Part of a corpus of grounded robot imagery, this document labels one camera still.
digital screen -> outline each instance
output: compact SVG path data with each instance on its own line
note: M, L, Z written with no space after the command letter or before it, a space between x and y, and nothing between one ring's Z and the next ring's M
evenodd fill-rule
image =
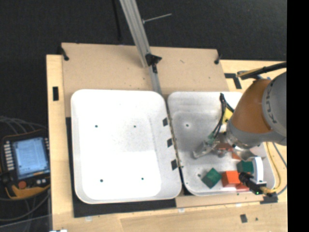
M49 162L42 137L13 142L18 179L37 172L49 173Z

black mat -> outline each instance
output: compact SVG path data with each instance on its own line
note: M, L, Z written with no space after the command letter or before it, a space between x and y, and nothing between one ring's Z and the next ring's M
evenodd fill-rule
M66 118L68 149L70 158L70 174L72 183L72 200L74 217L96 216L111 213L124 213L136 211L159 210L166 208L175 208L175 199L159 200L159 201L143 201L143 202L127 202L127 203L108 203L108 204L87 204L82 202L76 195L74 189L74 173L73 173L73 157L72 157L72 136L71 136L71 118Z

green block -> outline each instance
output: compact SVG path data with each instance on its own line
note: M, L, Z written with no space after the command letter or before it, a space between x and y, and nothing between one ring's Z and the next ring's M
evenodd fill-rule
M253 168L253 163L252 161L240 161L239 163L237 163L237 171L239 173L241 172L246 172L246 173L254 173L254 168Z
M221 180L222 175L218 173L214 168L212 168L203 178L202 181L209 188L213 188L219 180Z

wooden table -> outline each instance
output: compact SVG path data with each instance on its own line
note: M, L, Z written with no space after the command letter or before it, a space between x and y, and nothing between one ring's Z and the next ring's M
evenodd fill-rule
M176 198L176 208L108 214L74 218L70 184L69 155L65 118L70 116L70 96L82 88L152 90L148 71L141 67L134 46L63 43L70 58L47 55L48 118L51 160L51 192L53 229L69 232L174 232L174 231L287 231L287 190L277 203L260 204L262 195L252 193L225 194L206 197ZM252 79L235 85L232 76L240 70L269 66L273 61L221 60L218 65L214 49L151 47L163 59L158 64L163 96L174 91L238 91L243 92ZM263 74L274 78L278 70ZM281 184L287 183L287 170L274 147L270 154L277 166ZM286 160L286 147L279 146ZM278 174L274 169L276 185ZM240 215L248 222L243 223Z

